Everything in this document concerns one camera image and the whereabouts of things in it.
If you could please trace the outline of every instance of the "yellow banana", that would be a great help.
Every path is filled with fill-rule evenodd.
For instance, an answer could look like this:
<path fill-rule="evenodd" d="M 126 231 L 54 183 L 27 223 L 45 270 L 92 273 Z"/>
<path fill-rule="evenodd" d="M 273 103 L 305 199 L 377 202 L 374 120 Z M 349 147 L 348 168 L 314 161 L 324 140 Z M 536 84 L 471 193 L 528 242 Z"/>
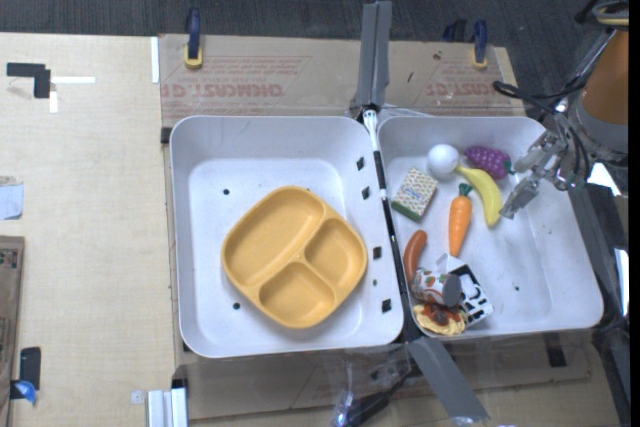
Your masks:
<path fill-rule="evenodd" d="M 496 224 L 500 219 L 502 195 L 493 178 L 482 169 L 469 169 L 459 165 L 456 167 L 456 171 L 462 173 L 480 193 L 484 206 L 484 219 L 487 222 L 487 226 L 491 227 Z"/>

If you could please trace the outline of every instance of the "orange divided plate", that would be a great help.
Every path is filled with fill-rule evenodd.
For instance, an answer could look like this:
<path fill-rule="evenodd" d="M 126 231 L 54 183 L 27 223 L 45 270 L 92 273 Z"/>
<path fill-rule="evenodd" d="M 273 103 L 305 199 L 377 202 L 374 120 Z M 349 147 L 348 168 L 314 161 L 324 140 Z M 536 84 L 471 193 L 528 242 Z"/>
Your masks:
<path fill-rule="evenodd" d="M 287 186 L 249 210 L 222 244 L 231 282 L 283 326 L 303 329 L 331 313 L 367 268 L 356 231 L 307 189 Z"/>

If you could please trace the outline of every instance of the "sausage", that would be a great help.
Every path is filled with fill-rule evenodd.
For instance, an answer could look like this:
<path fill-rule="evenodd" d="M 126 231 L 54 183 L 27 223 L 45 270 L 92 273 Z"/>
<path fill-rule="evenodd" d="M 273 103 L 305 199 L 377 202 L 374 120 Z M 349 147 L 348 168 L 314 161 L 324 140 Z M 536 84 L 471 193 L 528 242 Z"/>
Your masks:
<path fill-rule="evenodd" d="M 411 283 L 413 275 L 416 273 L 416 269 L 418 268 L 418 258 L 420 257 L 420 253 L 422 253 L 422 250 L 424 249 L 424 246 L 426 246 L 426 244 L 427 232 L 423 230 L 418 230 L 413 235 L 411 235 L 411 238 L 407 243 L 407 247 L 404 250 L 404 256 L 402 257 L 407 284 Z"/>

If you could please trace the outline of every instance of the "white tray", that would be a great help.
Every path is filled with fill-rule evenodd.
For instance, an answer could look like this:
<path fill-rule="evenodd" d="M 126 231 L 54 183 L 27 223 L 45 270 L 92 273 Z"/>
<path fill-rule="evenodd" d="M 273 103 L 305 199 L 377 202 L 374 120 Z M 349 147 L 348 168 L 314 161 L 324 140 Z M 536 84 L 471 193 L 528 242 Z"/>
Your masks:
<path fill-rule="evenodd" d="M 194 116 L 176 124 L 170 148 L 180 330 L 195 353 L 222 358 L 373 347 L 397 338 L 404 316 L 362 125 L 328 116 Z M 360 234 L 368 252 L 356 289 L 326 320 L 302 330 L 283 327 L 254 307 L 220 261 L 222 241 L 240 217 L 286 185 L 324 199 Z"/>
<path fill-rule="evenodd" d="M 496 147 L 515 161 L 543 131 L 542 125 L 524 117 L 389 118 L 378 131 L 389 197 L 411 166 L 427 171 L 426 156 L 435 144 L 448 143 L 459 150 Z M 503 201 L 521 178 L 498 181 Z M 393 211 L 401 252 L 417 229 L 428 234 L 420 266 L 433 268 L 448 251 L 449 204 L 461 181 L 464 177 L 457 174 L 440 182 L 419 223 Z M 472 192 L 470 197 L 473 218 L 459 258 L 469 265 L 495 311 L 455 338 L 582 329 L 600 320 L 602 296 L 568 193 L 543 182 L 526 209 L 513 220 L 500 219 L 492 229 L 484 221 L 479 195 Z"/>

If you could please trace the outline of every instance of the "purple grapes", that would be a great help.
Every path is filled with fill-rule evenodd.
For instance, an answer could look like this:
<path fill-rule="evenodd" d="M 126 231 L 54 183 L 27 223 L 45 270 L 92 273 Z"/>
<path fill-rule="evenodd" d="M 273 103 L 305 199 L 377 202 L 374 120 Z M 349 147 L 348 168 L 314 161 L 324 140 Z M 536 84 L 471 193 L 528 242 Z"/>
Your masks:
<path fill-rule="evenodd" d="M 474 167 L 483 169 L 494 180 L 500 180 L 511 171 L 511 158 L 506 153 L 484 146 L 471 146 L 464 151 Z"/>

